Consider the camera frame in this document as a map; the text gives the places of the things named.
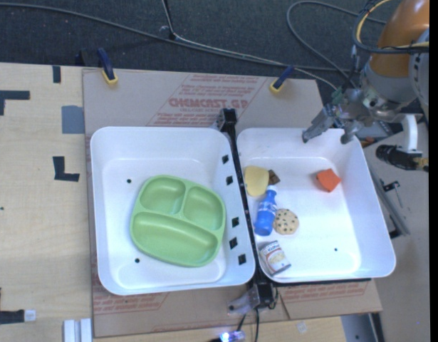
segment can label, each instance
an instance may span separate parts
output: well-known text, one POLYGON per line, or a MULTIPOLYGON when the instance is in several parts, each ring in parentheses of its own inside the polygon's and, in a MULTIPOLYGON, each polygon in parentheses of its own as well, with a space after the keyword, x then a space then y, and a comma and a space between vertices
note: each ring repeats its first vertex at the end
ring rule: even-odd
POLYGON ((263 243, 259 247, 260 259, 271 275, 287 270, 291 266, 277 241, 263 243))

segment dark background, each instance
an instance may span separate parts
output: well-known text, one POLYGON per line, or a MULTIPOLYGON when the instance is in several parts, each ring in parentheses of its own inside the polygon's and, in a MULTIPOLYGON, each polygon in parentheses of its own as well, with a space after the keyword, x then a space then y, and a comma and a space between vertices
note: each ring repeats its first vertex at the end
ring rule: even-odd
MULTIPOLYGON (((293 35, 286 13, 292 4, 297 4, 289 20, 299 37, 337 67, 348 70, 355 17, 333 7, 357 13, 367 1, 167 0, 172 27, 182 38, 295 65, 334 86, 343 83, 343 76, 293 35)), ((385 4, 372 16, 386 21, 398 2, 385 4)), ((9 3, 0 5, 0 62, 73 66, 78 64, 75 57, 82 50, 86 65, 97 66, 96 50, 103 47, 115 68, 258 76, 279 76, 283 71, 281 65, 223 57, 142 34, 169 38, 162 0, 0 0, 0 3, 9 3), (42 7, 74 11, 135 31, 42 7)), ((376 44, 382 27, 367 22, 363 41, 376 44)), ((366 60, 366 53, 360 52, 361 67, 366 60)), ((311 78, 300 71, 292 77, 311 78)), ((329 101, 333 89, 321 80, 317 82, 323 101, 329 101)))

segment white tray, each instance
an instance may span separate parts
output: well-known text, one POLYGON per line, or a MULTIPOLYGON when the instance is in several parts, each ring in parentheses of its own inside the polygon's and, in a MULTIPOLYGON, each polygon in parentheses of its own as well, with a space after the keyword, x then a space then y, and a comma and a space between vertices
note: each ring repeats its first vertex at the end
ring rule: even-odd
MULTIPOLYGON (((250 128, 237 138, 243 173, 248 165, 273 170, 281 179, 278 208, 292 210, 300 221, 291 236, 255 235, 257 246, 278 240, 292 264, 275 276, 263 271, 279 283, 387 276, 395 268, 395 253, 358 139, 342 145, 343 130, 330 129, 303 143, 301 133, 250 128), (328 168, 342 179, 330 193, 315 179, 328 168)), ((247 198, 254 219, 261 197, 247 198)))
POLYGON ((106 127, 90 141, 98 276, 118 295, 245 284, 255 272, 229 141, 211 128, 106 127), (172 175, 213 189, 226 207, 221 249, 206 266, 183 267, 143 254, 130 238, 142 184, 172 175))

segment blue bottle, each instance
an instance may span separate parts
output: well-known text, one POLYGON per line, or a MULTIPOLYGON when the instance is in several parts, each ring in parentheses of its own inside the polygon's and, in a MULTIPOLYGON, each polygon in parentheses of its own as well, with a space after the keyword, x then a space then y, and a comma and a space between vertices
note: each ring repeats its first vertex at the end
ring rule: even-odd
POLYGON ((273 221, 276 216, 276 187, 269 185, 266 188, 266 196, 259 204, 259 210, 254 222, 254 231, 259 236, 268 236, 273 231, 273 221))

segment cardboard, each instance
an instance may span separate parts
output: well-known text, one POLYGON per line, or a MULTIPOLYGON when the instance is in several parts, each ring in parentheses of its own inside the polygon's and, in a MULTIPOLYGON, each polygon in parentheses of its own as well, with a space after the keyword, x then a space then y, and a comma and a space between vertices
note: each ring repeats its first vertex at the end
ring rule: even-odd
MULTIPOLYGON (((227 304, 243 295, 246 285, 117 296, 100 284, 90 137, 97 129, 110 125, 214 126, 222 108, 236 109, 237 133, 252 127, 306 128, 322 108, 316 83, 288 79, 283 90, 272 93, 268 87, 274 78, 116 71, 119 81, 108 85, 100 69, 83 70, 94 336, 236 326, 242 316, 229 313, 227 304)), ((278 292, 275 309, 261 311, 262 323, 381 310, 373 281, 287 286, 279 287, 278 292)))

